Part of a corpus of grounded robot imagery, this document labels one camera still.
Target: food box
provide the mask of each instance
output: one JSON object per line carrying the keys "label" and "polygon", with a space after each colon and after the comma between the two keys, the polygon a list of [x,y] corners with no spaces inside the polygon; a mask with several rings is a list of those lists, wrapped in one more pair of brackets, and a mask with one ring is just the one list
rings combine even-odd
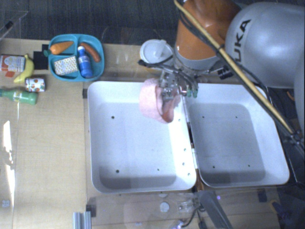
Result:
{"label": "food box", "polygon": [[66,75],[78,71],[76,57],[72,56],[55,61],[54,69],[57,75]]}
{"label": "food box", "polygon": [[25,58],[23,56],[1,55],[0,71],[23,72]]}

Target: can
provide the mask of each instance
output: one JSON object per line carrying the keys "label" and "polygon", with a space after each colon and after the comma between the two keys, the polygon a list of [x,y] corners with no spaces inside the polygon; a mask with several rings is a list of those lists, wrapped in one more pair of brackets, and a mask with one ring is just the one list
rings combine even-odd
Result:
{"label": "can", "polygon": [[28,92],[44,92],[46,89],[44,79],[42,78],[26,78],[25,90]]}

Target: white tray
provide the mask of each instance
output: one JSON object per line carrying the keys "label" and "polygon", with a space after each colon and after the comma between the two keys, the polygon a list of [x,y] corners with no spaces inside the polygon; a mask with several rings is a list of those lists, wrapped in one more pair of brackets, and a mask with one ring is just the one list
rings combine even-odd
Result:
{"label": "white tray", "polygon": [[211,187],[284,184],[289,169],[274,121],[241,85],[199,84],[186,99],[200,175]]}
{"label": "white tray", "polygon": [[165,125],[142,116],[142,83],[88,89],[92,182],[102,193],[187,190],[196,181],[182,101]]}
{"label": "white tray", "polygon": [[165,125],[142,116],[142,83],[94,82],[88,89],[92,183],[102,193],[279,185],[289,170],[273,120],[240,85],[199,84]]}

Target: pink cloth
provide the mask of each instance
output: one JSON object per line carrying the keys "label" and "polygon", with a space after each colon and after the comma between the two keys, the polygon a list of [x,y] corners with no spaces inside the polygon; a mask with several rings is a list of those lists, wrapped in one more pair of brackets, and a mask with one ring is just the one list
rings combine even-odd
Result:
{"label": "pink cloth", "polygon": [[166,124],[173,121],[174,108],[180,102],[180,95],[177,94],[174,99],[163,104],[161,93],[158,80],[147,79],[141,88],[139,109],[144,116]]}

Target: wooden table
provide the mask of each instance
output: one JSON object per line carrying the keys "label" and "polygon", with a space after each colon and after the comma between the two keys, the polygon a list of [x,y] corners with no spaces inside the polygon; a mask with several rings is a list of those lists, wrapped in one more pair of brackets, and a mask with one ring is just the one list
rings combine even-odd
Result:
{"label": "wooden table", "polygon": [[[2,54],[26,53],[33,57],[48,41],[4,39]],[[139,81],[151,77],[138,66],[139,46],[104,44],[105,72],[100,80]],[[0,209],[1,229],[68,229],[72,228],[73,212],[84,212],[88,202],[97,206],[92,218],[94,229],[167,229],[190,213],[179,213],[178,204],[188,200],[191,193],[150,193],[103,195],[90,180],[90,151],[87,101],[83,89],[90,83],[64,82],[47,70],[36,70],[44,77],[46,91],[39,93],[37,104],[18,105],[0,99],[0,125],[11,121],[11,136],[16,162],[14,207]],[[207,77],[205,82],[217,82]],[[0,72],[0,86],[14,85],[11,78]],[[0,198],[10,199],[6,181],[0,181]],[[276,214],[268,202],[260,203],[256,189],[219,190],[220,203],[235,228],[277,229]],[[275,188],[266,189],[268,201],[278,200]],[[168,212],[160,211],[163,201]],[[208,228],[213,228],[208,215],[202,214]],[[198,228],[195,218],[190,229]]]}

